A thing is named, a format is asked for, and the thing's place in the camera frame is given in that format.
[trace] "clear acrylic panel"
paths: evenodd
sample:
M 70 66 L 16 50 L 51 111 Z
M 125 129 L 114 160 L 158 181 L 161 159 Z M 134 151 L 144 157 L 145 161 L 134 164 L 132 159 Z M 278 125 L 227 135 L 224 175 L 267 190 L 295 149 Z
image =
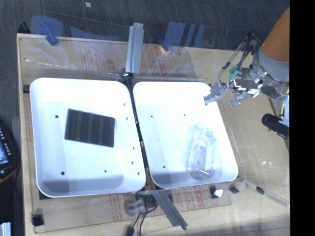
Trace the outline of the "clear acrylic panel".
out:
M 134 220 L 144 200 L 141 192 L 54 199 L 40 193 L 36 184 L 29 94 L 31 83 L 42 77 L 123 82 L 130 26 L 40 10 L 36 15 L 30 32 L 21 33 L 17 38 L 32 208 L 34 215 L 44 219 L 44 224 L 35 226 L 34 230 L 40 233 Z M 140 73 L 133 74 L 132 86 L 143 81 L 213 85 L 220 79 L 227 83 L 227 71 L 242 58 L 241 50 L 234 51 L 247 36 L 241 29 L 176 22 L 144 25 L 143 28 Z M 234 58 L 232 63 L 222 70 L 231 57 Z M 249 67 L 251 63 L 252 55 L 248 55 L 242 66 Z M 273 112 L 274 104 L 265 95 L 259 95 L 231 107 L 233 98 L 233 93 L 228 91 L 217 104 L 237 163 L 237 178 L 166 192 L 179 212 L 200 210 L 200 221 L 204 223 L 210 216 L 213 235 L 288 227 L 289 152 L 286 141 L 276 133 L 268 132 L 261 123 L 265 113 Z M 250 216 L 246 214 L 247 209 L 251 211 Z M 148 216 L 159 215 L 163 215 L 160 208 Z M 69 216 L 76 216 L 76 220 L 69 223 L 66 220 Z M 192 217 L 188 214 L 185 219 L 189 224 Z M 197 227 L 190 225 L 188 232 L 193 235 Z

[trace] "table surface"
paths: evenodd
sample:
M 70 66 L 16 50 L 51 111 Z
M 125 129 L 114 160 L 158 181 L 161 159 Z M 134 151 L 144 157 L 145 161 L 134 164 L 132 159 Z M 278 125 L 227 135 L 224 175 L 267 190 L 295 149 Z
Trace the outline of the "table surface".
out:
M 76 227 L 57 231 L 47 231 L 47 227 L 32 225 L 34 207 L 53 206 L 59 200 L 41 200 L 39 193 L 32 190 L 35 183 L 34 155 L 30 154 L 27 136 L 27 116 L 25 100 L 27 93 L 23 93 L 24 81 L 22 78 L 25 63 L 21 54 L 26 48 L 20 39 L 28 39 L 29 35 L 18 34 L 18 74 L 19 74 L 19 101 L 21 119 L 21 172 L 23 179 L 23 201 L 25 217 L 25 234 L 40 235 L 118 235 L 123 236 L 126 229 L 134 220 L 124 220 L 98 225 Z M 103 45 L 110 45 L 111 41 L 103 41 Z M 232 51 L 186 48 L 191 62 L 198 63 L 198 72 L 217 69 L 231 56 Z M 240 157 L 241 167 L 244 170 L 246 186 L 242 191 L 229 193 L 231 204 L 181 212 L 188 223 L 189 235 L 289 235 L 289 153 L 285 142 L 273 132 L 268 132 L 260 120 L 265 113 L 272 113 L 272 108 L 266 96 L 242 101 L 236 108 L 227 107 L 232 100 L 231 92 L 222 99 L 221 112 L 232 127 L 237 145 L 236 155 Z M 257 186 L 265 190 L 264 195 L 255 191 Z M 68 199 L 67 202 L 80 200 Z M 76 220 L 75 216 L 68 217 L 70 223 Z M 180 227 L 172 227 L 165 215 L 147 217 L 142 228 L 143 235 L 187 235 Z

